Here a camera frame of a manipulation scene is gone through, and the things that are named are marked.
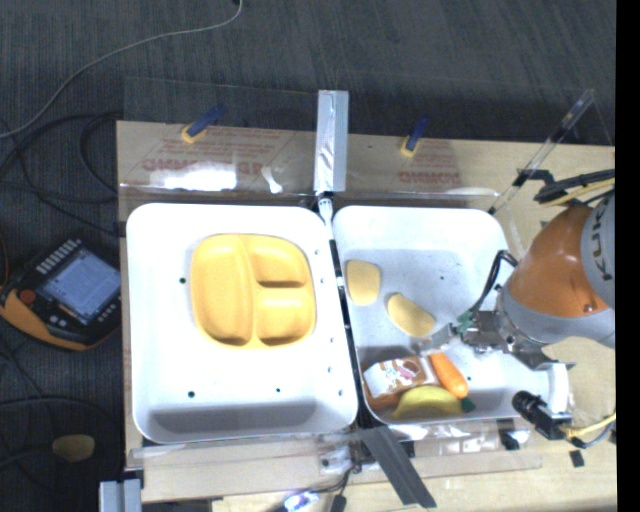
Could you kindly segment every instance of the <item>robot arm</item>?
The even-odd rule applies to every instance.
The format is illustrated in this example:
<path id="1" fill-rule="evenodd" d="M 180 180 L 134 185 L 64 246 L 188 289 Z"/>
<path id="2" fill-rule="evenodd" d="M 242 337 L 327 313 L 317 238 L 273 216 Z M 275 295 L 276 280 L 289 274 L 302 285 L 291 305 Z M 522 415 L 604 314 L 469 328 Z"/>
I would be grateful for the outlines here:
<path id="1" fill-rule="evenodd" d="M 533 240 L 499 290 L 494 311 L 459 329 L 477 351 L 500 348 L 542 370 L 542 349 L 569 336 L 615 347 L 615 195 L 571 205 Z"/>

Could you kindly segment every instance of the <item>white cable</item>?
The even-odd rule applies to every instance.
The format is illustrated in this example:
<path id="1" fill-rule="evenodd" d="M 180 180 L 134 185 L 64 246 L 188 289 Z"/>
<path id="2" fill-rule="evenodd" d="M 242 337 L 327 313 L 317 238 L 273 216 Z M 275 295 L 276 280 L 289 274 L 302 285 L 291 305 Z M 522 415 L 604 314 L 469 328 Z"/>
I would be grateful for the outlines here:
<path id="1" fill-rule="evenodd" d="M 242 12 L 242 1 L 243 0 L 239 0 L 238 1 L 238 10 L 236 11 L 236 13 L 229 19 L 221 22 L 221 23 L 217 23 L 215 25 L 210 25 L 208 27 L 202 27 L 202 28 L 194 28 L 194 29 L 189 29 L 189 30 L 179 30 L 177 32 L 167 32 L 165 34 L 158 34 L 156 36 L 151 36 L 147 39 L 142 39 L 141 41 L 138 41 L 136 43 L 132 43 L 130 45 L 127 46 L 123 46 L 122 48 L 119 48 L 117 50 L 114 50 L 110 53 L 107 53 L 106 55 L 103 55 L 102 57 L 97 58 L 96 60 L 90 62 L 89 64 L 85 64 L 84 66 L 82 66 L 80 69 L 78 69 L 75 73 L 73 73 L 72 75 L 70 75 L 64 82 L 62 82 L 62 85 L 60 85 L 60 87 L 58 87 L 58 90 L 53 93 L 53 96 L 51 96 L 51 98 L 49 99 L 49 101 L 47 101 L 47 103 L 45 103 L 45 105 L 40 109 L 40 111 L 33 116 L 29 121 L 27 121 L 25 124 L 23 124 L 21 127 L 16 128 L 15 130 L 12 130 L 10 132 L 5 132 L 0 134 L 0 140 L 1 139 L 6 139 L 8 137 L 12 137 L 13 135 L 16 135 L 24 130 L 26 130 L 27 128 L 29 128 L 33 123 L 35 123 L 38 119 L 40 119 L 44 113 L 49 110 L 49 108 L 51 107 L 51 105 L 53 105 L 53 103 L 58 99 L 58 96 L 60 96 L 60 94 L 62 93 L 62 91 L 64 91 L 66 89 L 66 87 L 73 82 L 79 75 L 81 75 L 82 73 L 84 73 L 87 69 L 95 66 L 96 64 L 99 64 L 100 62 L 107 60 L 115 55 L 118 55 L 120 53 L 126 52 L 128 50 L 131 50 L 132 48 L 136 48 L 138 46 L 142 46 L 144 44 L 147 43 L 151 43 L 153 41 L 157 41 L 159 39 L 165 39 L 168 37 L 173 37 L 173 36 L 180 36 L 180 35 L 185 35 L 185 34 L 195 34 L 198 32 L 206 32 L 208 30 L 215 30 L 217 28 L 222 28 L 226 25 L 229 25 L 230 23 L 233 23 L 233 21 L 235 21 L 235 19 L 240 16 L 240 13 Z"/>

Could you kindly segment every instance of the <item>white tray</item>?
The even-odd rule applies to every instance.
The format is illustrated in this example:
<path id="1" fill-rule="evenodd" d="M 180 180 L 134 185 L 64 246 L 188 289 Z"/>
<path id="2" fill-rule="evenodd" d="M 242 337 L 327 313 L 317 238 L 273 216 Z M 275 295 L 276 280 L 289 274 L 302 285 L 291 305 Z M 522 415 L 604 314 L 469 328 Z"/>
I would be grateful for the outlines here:
<path id="1" fill-rule="evenodd" d="M 386 311 L 389 296 L 402 293 L 430 312 L 435 331 L 455 322 L 478 299 L 496 253 L 508 248 L 498 221 L 474 209 L 347 206 L 336 213 L 333 229 L 342 268 L 348 260 L 359 259 L 376 264 L 382 274 L 376 302 L 358 306 L 347 299 L 361 372 L 379 361 L 415 355 L 423 341 L 391 322 Z M 502 265 L 497 283 L 504 283 L 511 270 Z M 483 309 L 493 308 L 495 298 L 493 291 Z M 447 355 L 467 377 L 469 398 L 476 407 L 447 421 L 516 417 L 511 399 L 520 390 L 540 395 L 561 410 L 562 404 L 566 407 L 564 365 L 534 372 L 510 355 L 477 355 L 462 344 Z M 392 423 L 386 412 L 372 414 Z"/>
<path id="2" fill-rule="evenodd" d="M 306 256 L 316 296 L 311 335 L 258 350 L 207 339 L 190 306 L 191 255 L 221 233 L 272 235 Z M 278 206 L 147 204 L 127 222 L 133 418 L 158 443 L 338 432 L 358 402 L 324 224 Z"/>

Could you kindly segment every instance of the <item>gray carpet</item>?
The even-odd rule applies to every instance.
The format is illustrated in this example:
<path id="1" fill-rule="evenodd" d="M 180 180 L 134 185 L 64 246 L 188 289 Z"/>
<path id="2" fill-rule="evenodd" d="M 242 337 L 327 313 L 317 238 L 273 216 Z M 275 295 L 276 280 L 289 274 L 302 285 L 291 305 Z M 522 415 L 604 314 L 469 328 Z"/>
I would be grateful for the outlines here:
<path id="1" fill-rule="evenodd" d="M 71 73 L 114 49 L 222 21 L 236 9 L 232 0 L 3 0 L 0 125 L 22 125 Z M 115 186 L 113 122 L 83 132 L 92 115 L 106 112 L 185 122 L 223 101 L 232 107 L 223 124 L 313 130 L 313 93 L 344 89 L 354 133 L 402 135 L 426 113 L 430 137 L 542 141 L 593 89 L 597 108 L 570 141 L 614 144 L 616 10 L 614 0 L 245 0 L 225 28 L 157 41 L 92 67 L 37 123 L 0 139 L 2 161 L 32 135 L 20 158 L 0 168 L 0 231 L 11 263 L 75 230 L 116 249 L 115 203 L 74 204 L 7 185 L 28 179 L 67 194 L 108 196 L 80 157 L 81 135 L 89 134 L 82 139 L 87 159 Z M 212 87 L 215 97 L 202 93 Z M 72 115 L 84 117 L 36 131 Z M 119 336 L 69 353 L 0 322 L 0 354 L 0 510 L 97 510 L 97 482 L 118 476 L 122 455 L 105 416 L 121 424 Z M 84 405 L 7 403 L 38 396 Z M 47 454 L 9 461 L 75 432 L 98 442 L 85 463 Z"/>

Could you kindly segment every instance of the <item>wire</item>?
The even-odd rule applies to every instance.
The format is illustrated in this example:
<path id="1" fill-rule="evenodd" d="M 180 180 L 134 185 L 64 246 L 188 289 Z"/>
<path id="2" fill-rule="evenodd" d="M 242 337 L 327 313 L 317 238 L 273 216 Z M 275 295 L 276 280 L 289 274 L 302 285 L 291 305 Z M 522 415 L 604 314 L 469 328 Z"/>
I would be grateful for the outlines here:
<path id="1" fill-rule="evenodd" d="M 89 122 L 84 126 L 82 132 L 80 133 L 79 140 L 79 151 L 80 151 L 80 160 L 82 161 L 82 165 L 87 170 L 91 176 L 95 178 L 95 180 L 100 183 L 104 188 L 106 188 L 109 192 L 114 195 L 118 194 L 116 188 L 109 185 L 91 166 L 89 163 L 89 157 L 87 155 L 87 143 L 89 141 L 89 137 L 92 134 L 92 130 L 98 128 L 101 124 L 107 121 L 117 121 L 118 119 L 122 119 L 124 117 L 122 112 L 107 112 L 105 114 L 99 114 L 95 116 L 93 119 L 89 120 Z"/>
<path id="2" fill-rule="evenodd" d="M 77 203 L 77 204 L 107 204 L 107 203 L 113 203 L 116 200 L 115 197 L 74 196 L 70 194 L 64 194 L 62 192 L 56 192 L 55 190 L 47 190 L 47 189 L 36 187 L 33 185 L 25 185 L 24 183 L 15 183 L 12 181 L 0 181 L 0 188 L 1 187 L 6 187 L 7 189 L 12 189 L 12 190 L 22 190 L 25 192 L 30 192 L 32 194 L 37 194 L 39 196 L 49 196 L 54 199 L 59 199 L 61 201 L 67 201 L 69 203 Z"/>
<path id="3" fill-rule="evenodd" d="M 351 467 L 347 471 L 345 471 L 345 473 L 340 477 L 340 480 L 338 480 L 337 482 L 331 485 L 328 485 L 327 487 L 320 487 L 317 489 L 311 488 L 309 489 L 309 491 L 316 492 L 318 494 L 341 491 L 341 494 L 342 494 L 342 492 L 344 492 L 345 487 L 347 486 L 347 483 L 349 482 L 349 476 L 351 475 L 352 471 L 353 471 L 353 468 Z"/>
<path id="4" fill-rule="evenodd" d="M 482 290 L 482 293 L 480 294 L 480 297 L 475 302 L 475 304 L 471 306 L 471 308 L 469 309 L 472 315 L 478 312 L 478 310 L 480 309 L 480 306 L 482 306 L 482 303 L 487 298 L 487 295 L 489 295 L 489 292 L 493 288 L 496 282 L 496 279 L 498 278 L 498 273 L 500 272 L 500 262 L 502 260 L 506 261 L 513 267 L 516 267 L 518 265 L 518 260 L 516 260 L 516 258 L 509 251 L 506 251 L 506 250 L 498 251 L 495 258 L 493 259 L 493 263 L 491 264 L 491 270 L 489 271 L 487 282 L 484 285 L 484 290 Z"/>
<path id="5" fill-rule="evenodd" d="M 17 359 L 15 358 L 15 352 L 11 351 L 9 344 L 6 342 L 6 340 L 3 337 L 0 337 L 0 343 L 2 343 L 2 345 L 5 347 L 5 350 L 6 350 L 6 354 L 3 352 L 0 352 L 0 357 L 4 359 L 7 362 L 7 364 L 11 366 L 14 369 L 14 371 L 20 376 L 24 393 L 29 397 L 30 396 L 29 388 L 31 388 L 35 392 L 35 395 L 38 398 L 41 398 L 42 393 L 40 392 L 40 388 L 34 382 L 34 380 L 29 376 L 29 374 L 22 369 L 22 367 L 20 366 L 20 363 L 18 363 Z M 49 432 L 51 434 L 51 437 L 53 438 L 53 419 L 51 417 L 51 412 L 49 410 L 47 410 L 47 412 L 48 412 L 48 419 L 49 419 L 49 422 L 48 422 Z M 25 437 L 23 438 L 21 443 L 23 447 L 25 446 L 25 440 L 26 440 L 26 436 L 28 435 L 30 424 L 31 424 L 31 415 L 28 415 L 26 420 L 26 425 L 23 429 L 25 432 Z M 2 442 L 2 447 L 4 448 L 4 451 L 7 454 L 10 454 L 11 450 L 10 450 L 9 444 L 5 441 L 4 436 L 1 433 L 0 433 L 0 442 Z M 27 480 L 29 480 L 33 485 L 46 491 L 47 493 L 55 493 L 55 490 L 52 487 L 41 482 L 38 478 L 36 478 L 29 471 L 27 471 L 27 469 L 24 466 L 22 466 L 22 464 L 20 464 L 19 460 L 15 460 L 14 463 L 16 464 L 20 472 L 24 475 L 24 477 Z"/>
<path id="6" fill-rule="evenodd" d="M 91 128 L 97 122 L 101 123 L 101 122 L 105 122 L 106 120 L 109 120 L 109 119 L 116 119 L 119 116 L 119 114 L 120 113 L 118 113 L 118 112 L 107 112 L 107 113 L 98 114 L 98 115 L 82 114 L 82 115 L 66 116 L 66 117 L 55 119 L 53 121 L 50 121 L 50 122 L 46 123 L 45 125 L 39 127 L 37 130 L 33 131 L 29 135 L 25 136 L 20 141 L 18 141 L 15 137 L 12 137 L 13 140 L 14 140 L 14 147 L 9 152 L 9 154 L 6 156 L 6 158 L 4 159 L 2 164 L 0 165 L 0 179 L 1 179 L 1 176 L 2 176 L 2 172 L 3 171 L 4 171 L 4 173 L 7 172 L 7 169 L 9 167 L 9 165 L 12 163 L 12 158 L 15 158 L 20 163 L 20 167 L 22 169 L 22 175 L 24 176 L 24 178 L 25 178 L 25 180 L 27 182 L 27 185 L 24 185 L 24 184 L 21 184 L 21 183 L 0 181 L 0 187 L 2 185 L 5 185 L 6 188 L 10 188 L 10 189 L 14 189 L 14 190 L 18 189 L 18 190 L 22 190 L 22 191 L 26 191 L 26 192 L 29 192 L 29 193 L 36 194 L 41 202 L 43 202 L 44 204 L 50 206 L 54 210 L 66 215 L 68 217 L 71 217 L 71 218 L 77 220 L 78 222 L 81 222 L 81 223 L 83 223 L 83 224 L 85 224 L 87 226 L 90 226 L 92 229 L 101 231 L 101 232 L 106 233 L 106 234 L 108 234 L 110 236 L 113 236 L 113 237 L 117 237 L 118 234 L 115 232 L 115 230 L 105 229 L 102 226 L 99 226 L 99 225 L 97 225 L 97 224 L 95 224 L 95 223 L 93 223 L 93 222 L 91 222 L 91 221 L 89 221 L 89 220 L 87 220 L 87 219 L 85 219 L 83 217 L 80 217 L 79 215 L 76 215 L 75 213 L 70 212 L 70 211 L 62 208 L 61 206 L 59 206 L 57 204 L 54 204 L 54 203 L 52 203 L 51 201 L 49 201 L 47 199 L 47 197 L 51 197 L 51 198 L 59 200 L 59 201 L 67 201 L 67 202 L 78 203 L 78 204 L 106 204 L 106 203 L 115 202 L 115 200 L 117 198 L 117 191 L 110 189 L 109 191 L 112 194 L 112 197 L 94 199 L 94 198 L 86 198 L 85 196 L 63 194 L 63 193 L 60 193 L 60 192 L 54 192 L 54 191 L 50 191 L 50 190 L 47 190 L 47 189 L 38 188 L 35 185 L 35 183 L 29 177 L 29 174 L 27 172 L 26 163 L 24 162 L 24 159 L 22 158 L 22 152 L 24 150 L 28 149 L 34 142 L 37 141 L 38 138 L 40 138 L 42 135 L 44 135 L 45 133 L 49 132 L 50 130 L 53 130 L 53 129 L 57 128 L 58 126 L 61 126 L 61 125 L 66 124 L 68 122 L 88 119 L 89 121 L 85 125 L 85 127 L 83 128 L 83 131 L 81 133 L 80 158 L 83 161 L 83 165 L 88 170 L 88 172 L 95 179 L 100 181 L 102 184 L 106 185 L 106 182 L 104 182 L 104 180 L 102 180 L 102 178 L 100 178 L 97 175 L 97 173 L 95 173 L 95 171 L 93 170 L 93 168 L 89 164 L 88 159 L 86 158 L 86 154 L 84 153 L 84 147 L 85 147 L 86 141 L 87 141 L 88 136 L 89 136 L 89 133 L 87 133 L 87 130 L 88 130 L 88 128 Z M 7 129 L 9 129 L 9 126 L 7 125 L 7 123 L 4 120 L 0 119 L 0 121 L 2 121 L 2 123 L 7 127 Z"/>
<path id="7" fill-rule="evenodd" d="M 595 201 L 600 201 L 600 199 L 604 199 L 607 196 L 612 195 L 614 192 L 616 191 L 615 187 L 611 190 L 607 190 L 606 192 L 603 192 L 602 194 L 598 194 L 596 196 L 590 197 L 589 199 L 583 201 L 584 204 L 589 204 L 589 203 L 593 203 Z"/>
<path id="8" fill-rule="evenodd" d="M 0 460 L 0 472 L 4 471 L 8 467 L 12 466 L 16 462 L 26 459 L 27 457 L 33 457 L 35 455 L 53 455 L 51 450 L 45 450 L 44 448 L 36 449 L 36 450 L 27 450 L 24 452 L 16 453 L 15 455 L 11 455 L 6 459 Z"/>
<path id="9" fill-rule="evenodd" d="M 107 420 L 107 424 L 109 425 L 109 428 L 111 429 L 112 434 L 116 438 L 116 440 L 118 442 L 118 446 L 121 447 L 123 445 L 123 443 L 122 443 L 122 433 L 120 431 L 120 427 L 119 427 L 118 423 L 116 422 L 116 420 L 107 411 L 105 411 L 102 407 L 100 407 L 98 405 L 95 405 L 95 404 L 93 404 L 91 402 L 86 402 L 84 400 L 80 400 L 80 399 L 77 399 L 77 398 L 69 398 L 69 397 L 56 396 L 56 395 L 42 395 L 42 396 L 38 396 L 38 397 L 29 397 L 29 398 L 19 398 L 19 399 L 14 399 L 14 400 L 5 400 L 5 401 L 0 402 L 0 409 L 2 409 L 2 408 L 19 407 L 19 406 L 24 406 L 24 405 L 39 405 L 39 404 L 50 405 L 50 404 L 57 404 L 57 403 L 75 405 L 75 406 L 80 407 L 82 409 L 89 410 L 89 411 L 97 413 L 103 419 Z M 121 462 L 122 462 L 121 461 L 121 455 L 118 454 L 117 467 L 112 468 L 112 472 L 113 472 L 114 476 L 116 476 L 115 475 L 116 472 L 120 471 Z"/>
<path id="10" fill-rule="evenodd" d="M 40 109 L 40 111 L 38 111 L 29 121 L 27 121 L 25 124 L 23 124 L 19 128 L 16 128 L 15 130 L 0 134 L 0 140 L 1 139 L 5 139 L 7 137 L 12 137 L 13 135 L 16 135 L 16 134 L 26 130 L 30 126 L 32 126 L 36 121 L 38 121 L 38 119 L 40 119 L 44 115 L 44 113 L 47 110 L 49 110 L 51 105 L 53 105 L 53 103 L 58 99 L 58 96 L 60 96 L 60 94 L 62 94 L 62 91 L 64 91 L 71 82 L 73 82 L 78 76 L 80 76 L 82 73 L 84 73 L 89 68 L 92 68 L 92 67 L 96 66 L 97 64 L 100 64 L 101 62 L 103 62 L 103 61 L 105 61 L 105 60 L 107 60 L 107 59 L 109 59 L 111 57 L 119 55 L 120 53 L 124 53 L 124 52 L 126 52 L 128 50 L 132 50 L 133 48 L 137 48 L 138 46 L 142 46 L 142 45 L 154 42 L 154 41 L 159 41 L 161 39 L 166 39 L 166 38 L 170 38 L 170 37 L 174 37 L 174 36 L 196 34 L 196 33 L 200 33 L 200 32 L 207 32 L 209 30 L 215 30 L 215 29 L 218 29 L 218 28 L 222 28 L 222 27 L 224 27 L 226 25 L 229 25 L 230 23 L 233 23 L 236 20 L 236 18 L 238 18 L 238 16 L 240 16 L 240 13 L 242 12 L 242 3 L 243 3 L 243 0 L 239 0 L 238 9 L 237 9 L 236 13 L 233 16 L 231 16 L 231 18 L 228 18 L 227 20 L 225 20 L 225 21 L 223 21 L 221 23 L 216 23 L 214 25 L 209 25 L 207 27 L 188 29 L 188 30 L 178 30 L 176 32 L 167 32 L 165 34 L 158 34 L 158 35 L 155 35 L 155 36 L 151 36 L 151 37 L 148 37 L 147 39 L 142 39 L 140 41 L 137 41 L 135 43 L 129 44 L 127 46 L 123 46 L 122 48 L 119 48 L 119 49 L 114 50 L 114 51 L 112 51 L 110 53 L 107 53 L 106 55 L 103 55 L 102 57 L 99 57 L 99 58 L 95 59 L 94 61 L 91 61 L 88 64 L 85 64 L 80 69 L 78 69 L 73 74 L 71 74 L 64 82 L 62 82 L 60 87 L 58 87 L 58 89 L 53 93 L 51 98 L 49 98 L 49 100 L 44 104 L 44 106 Z"/>
<path id="11" fill-rule="evenodd" d="M 600 432 L 600 434 L 598 434 L 597 437 L 595 437 L 594 439 L 592 439 L 589 442 L 584 442 L 581 439 L 578 439 L 577 437 L 574 437 L 573 439 L 571 439 L 571 444 L 573 446 L 576 446 L 578 448 L 582 448 L 583 450 L 586 450 L 587 448 L 591 448 L 592 446 L 598 444 L 600 441 L 602 441 L 605 437 L 607 437 L 607 434 L 609 434 L 609 432 L 611 432 L 613 426 L 615 425 L 615 423 L 609 423 L 605 429 Z"/>
<path id="12" fill-rule="evenodd" d="M 4 288 L 9 280 L 9 253 L 7 251 L 7 245 L 4 243 L 2 232 L 0 232 L 0 289 Z"/>
<path id="13" fill-rule="evenodd" d="M 593 432 L 594 430 L 600 430 L 603 427 L 608 425 L 612 425 L 613 422 L 616 421 L 616 412 L 614 411 L 612 414 L 607 416 L 606 418 L 593 423 L 592 425 L 588 425 L 586 427 L 560 427 L 567 437 L 567 439 L 572 439 L 574 437 L 583 436 L 584 434 L 588 434 L 589 432 Z"/>
<path id="14" fill-rule="evenodd" d="M 558 206 L 561 204 L 568 203 L 573 199 L 576 199 L 584 194 L 588 194 L 589 192 L 593 192 L 594 190 L 599 190 L 604 187 L 608 187 L 610 185 L 615 185 L 616 179 L 610 178 L 608 180 L 600 181 L 598 183 L 591 183 L 590 185 L 585 185 L 584 187 L 574 190 L 573 192 L 568 193 L 565 196 L 559 197 L 553 201 L 547 201 L 545 203 L 541 203 L 544 206 Z"/>

